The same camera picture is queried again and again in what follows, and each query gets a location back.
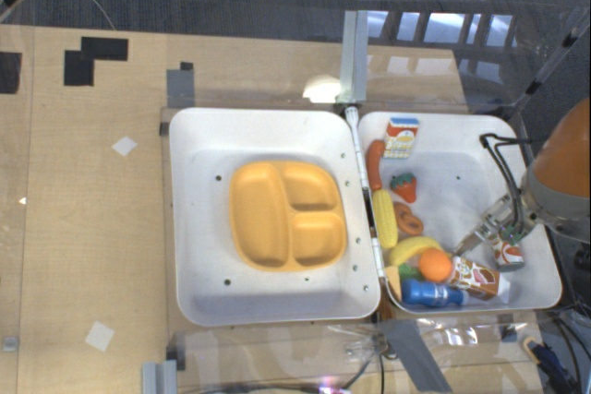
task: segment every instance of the table surface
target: table surface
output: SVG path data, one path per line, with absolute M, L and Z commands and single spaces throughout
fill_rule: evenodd
M 193 63 L 196 91 L 206 90 L 209 103 L 257 98 L 261 85 L 285 100 L 301 96 L 317 74 L 338 77 L 340 45 L 0 29 L 0 51 L 23 54 L 18 94 L 0 95 L 0 177 L 9 181 L 9 192 L 0 197 L 13 203 L 27 198 L 26 205 L 6 206 L 9 212 L 0 215 L 6 250 L 0 252 L 0 336 L 17 334 L 20 340 L 18 352 L 0 352 L 1 392 L 140 392 L 141 365 L 162 362 L 177 332 L 188 334 L 191 343 L 187 370 L 178 374 L 179 392 L 199 392 L 210 382 L 294 382 L 326 373 L 347 379 L 356 372 L 359 363 L 332 356 L 344 346 L 328 324 L 216 331 L 183 318 L 171 281 L 170 245 L 168 257 L 166 250 L 170 210 L 164 206 L 159 134 L 166 71 L 181 62 Z M 82 36 L 129 39 L 128 59 L 95 61 L 94 87 L 65 87 L 64 51 L 78 51 Z M 396 54 L 416 54 L 400 50 Z M 385 47 L 369 52 L 378 73 L 394 54 Z M 449 61 L 437 87 L 450 112 L 465 112 L 452 55 L 437 54 Z M 399 93 L 432 94 L 429 81 L 428 74 L 402 80 Z M 381 87 L 376 80 L 369 95 L 380 95 Z M 428 110 L 424 103 L 409 107 Z M 112 148 L 123 137 L 137 143 L 126 156 Z M 521 324 L 519 340 L 540 339 L 532 312 L 513 318 Z M 114 331 L 105 351 L 85 342 L 95 322 Z M 500 341 L 496 316 L 445 317 L 439 323 L 423 338 L 454 392 L 474 392 L 475 386 L 482 392 L 542 391 L 537 368 L 518 343 Z M 453 327 L 476 327 L 483 335 L 478 344 L 454 346 L 444 339 L 445 329 Z M 328 371 L 319 372 L 320 366 Z M 416 391 L 400 361 L 386 361 L 385 369 L 387 392 Z M 379 386 L 372 363 L 353 391 L 378 392 Z

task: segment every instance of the yellow plate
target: yellow plate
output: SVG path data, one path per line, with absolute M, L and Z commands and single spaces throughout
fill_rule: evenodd
M 346 248 L 343 203 L 332 177 L 300 161 L 258 161 L 230 184 L 238 254 L 253 268 L 299 271 L 336 262 Z

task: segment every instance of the banana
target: banana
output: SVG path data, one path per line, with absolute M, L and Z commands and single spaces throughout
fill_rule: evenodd
M 429 248 L 442 250 L 440 244 L 430 236 L 411 236 L 398 242 L 390 252 L 389 261 L 393 266 L 400 266 L 415 255 L 420 255 Z

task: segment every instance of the red toy food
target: red toy food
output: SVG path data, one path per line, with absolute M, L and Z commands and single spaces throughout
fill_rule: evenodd
M 390 181 L 390 189 L 394 194 L 402 197 L 406 202 L 412 204 L 416 201 L 416 178 L 412 173 L 404 173 L 393 176 Z
M 372 191 L 381 189 L 380 160 L 385 149 L 386 146 L 380 139 L 374 140 L 369 145 L 368 154 L 366 155 L 366 167 L 368 168 L 369 187 Z

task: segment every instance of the toy hot dog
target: toy hot dog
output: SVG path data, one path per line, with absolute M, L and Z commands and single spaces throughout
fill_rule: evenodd
M 372 141 L 371 145 L 369 145 L 368 154 L 366 155 L 366 166 L 368 167 L 369 187 L 372 191 L 379 191 L 381 189 L 380 159 L 385 149 L 386 146 L 380 139 Z

